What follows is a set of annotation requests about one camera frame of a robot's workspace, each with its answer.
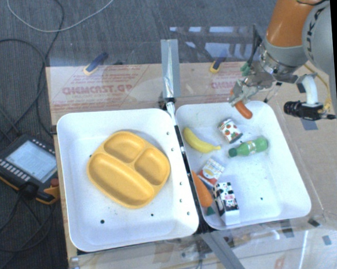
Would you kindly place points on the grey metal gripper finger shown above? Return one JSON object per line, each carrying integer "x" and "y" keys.
{"x": 248, "y": 94}
{"x": 236, "y": 93}

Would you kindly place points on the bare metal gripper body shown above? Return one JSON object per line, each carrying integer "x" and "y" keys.
{"x": 261, "y": 78}

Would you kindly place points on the orange sausage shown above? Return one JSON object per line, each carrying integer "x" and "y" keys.
{"x": 244, "y": 111}

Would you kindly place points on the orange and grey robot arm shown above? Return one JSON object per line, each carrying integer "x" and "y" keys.
{"x": 289, "y": 14}

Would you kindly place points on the white can red fruit print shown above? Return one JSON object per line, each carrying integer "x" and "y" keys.
{"x": 230, "y": 131}

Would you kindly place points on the green bottle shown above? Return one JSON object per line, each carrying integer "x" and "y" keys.
{"x": 251, "y": 147}

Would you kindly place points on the yellow banana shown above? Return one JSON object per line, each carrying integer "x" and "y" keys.
{"x": 198, "y": 143}

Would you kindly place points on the orange juice carton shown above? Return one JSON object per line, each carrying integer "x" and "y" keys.
{"x": 212, "y": 171}

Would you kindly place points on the white plastic tray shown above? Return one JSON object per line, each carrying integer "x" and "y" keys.
{"x": 85, "y": 224}
{"x": 265, "y": 187}

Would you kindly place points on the brown cardboard board red print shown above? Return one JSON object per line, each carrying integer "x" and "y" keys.
{"x": 324, "y": 162}

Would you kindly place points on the orange carrot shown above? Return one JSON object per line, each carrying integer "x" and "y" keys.
{"x": 203, "y": 193}

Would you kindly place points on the black and white milk carton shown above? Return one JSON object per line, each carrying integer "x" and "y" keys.
{"x": 227, "y": 201}

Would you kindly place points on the yellow divided plate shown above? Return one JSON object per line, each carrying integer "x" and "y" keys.
{"x": 122, "y": 175}

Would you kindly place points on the black cylinder on white bracket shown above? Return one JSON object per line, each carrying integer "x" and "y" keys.
{"x": 301, "y": 109}

